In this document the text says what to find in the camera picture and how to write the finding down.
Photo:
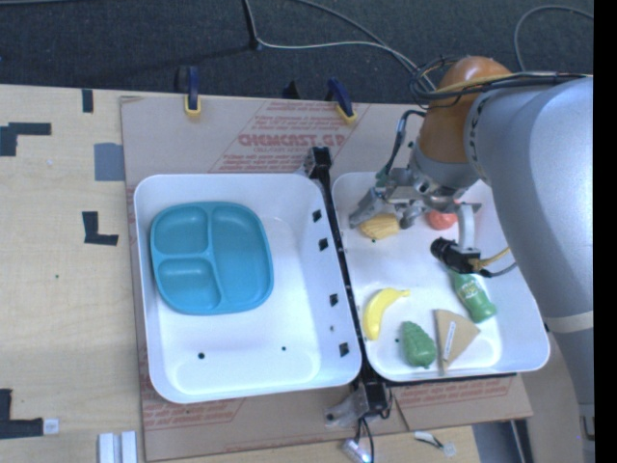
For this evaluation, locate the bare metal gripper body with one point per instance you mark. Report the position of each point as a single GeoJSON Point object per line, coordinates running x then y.
{"type": "Point", "coordinates": [410, 192]}

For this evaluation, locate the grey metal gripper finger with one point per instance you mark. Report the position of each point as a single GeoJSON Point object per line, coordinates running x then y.
{"type": "Point", "coordinates": [410, 215]}
{"type": "Point", "coordinates": [366, 208]}

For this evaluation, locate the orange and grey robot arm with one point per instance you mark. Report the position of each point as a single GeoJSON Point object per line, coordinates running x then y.
{"type": "Point", "coordinates": [535, 171]}

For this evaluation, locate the orange-red tomato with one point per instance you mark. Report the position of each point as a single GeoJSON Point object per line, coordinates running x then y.
{"type": "Point", "coordinates": [441, 220]}

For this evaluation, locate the white plastic tray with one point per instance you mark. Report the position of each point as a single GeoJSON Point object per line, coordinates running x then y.
{"type": "Point", "coordinates": [289, 355]}
{"type": "Point", "coordinates": [410, 268]}

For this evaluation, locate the thin black rod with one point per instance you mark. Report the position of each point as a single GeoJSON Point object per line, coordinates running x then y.
{"type": "Point", "coordinates": [348, 268]}

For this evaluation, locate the yellow banana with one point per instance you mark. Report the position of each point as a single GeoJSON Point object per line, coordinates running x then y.
{"type": "Point", "coordinates": [375, 314]}

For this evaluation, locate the green bottle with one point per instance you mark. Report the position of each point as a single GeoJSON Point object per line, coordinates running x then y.
{"type": "Point", "coordinates": [474, 299]}

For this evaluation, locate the tan triangular slice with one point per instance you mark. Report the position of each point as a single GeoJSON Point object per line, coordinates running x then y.
{"type": "Point", "coordinates": [455, 335]}

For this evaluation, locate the green grapes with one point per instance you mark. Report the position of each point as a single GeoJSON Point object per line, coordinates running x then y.
{"type": "Point", "coordinates": [418, 347]}

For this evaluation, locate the blue divided plate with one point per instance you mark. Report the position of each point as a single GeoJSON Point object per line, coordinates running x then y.
{"type": "Point", "coordinates": [212, 258]}

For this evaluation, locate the brown cardboard board, red print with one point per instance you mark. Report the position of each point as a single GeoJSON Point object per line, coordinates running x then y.
{"type": "Point", "coordinates": [193, 138]}

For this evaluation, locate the black cylinder on white bracket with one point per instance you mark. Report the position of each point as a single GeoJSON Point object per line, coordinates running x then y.
{"type": "Point", "coordinates": [453, 253]}

